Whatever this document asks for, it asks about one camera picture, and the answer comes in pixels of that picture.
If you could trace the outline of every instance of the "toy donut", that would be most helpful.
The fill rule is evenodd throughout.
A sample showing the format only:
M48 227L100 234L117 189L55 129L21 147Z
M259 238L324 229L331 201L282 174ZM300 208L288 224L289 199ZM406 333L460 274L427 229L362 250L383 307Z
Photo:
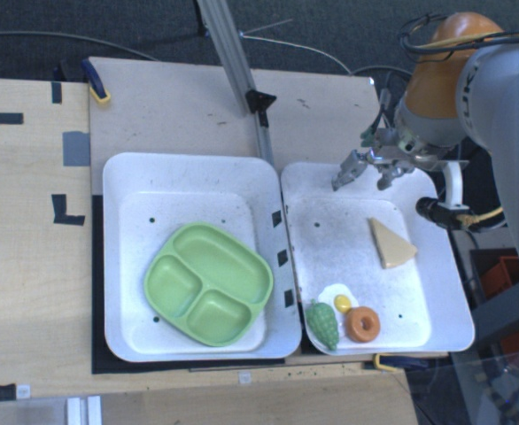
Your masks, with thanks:
M380 328L377 313L369 307L354 307L346 315L346 334L355 342L371 342L380 333Z

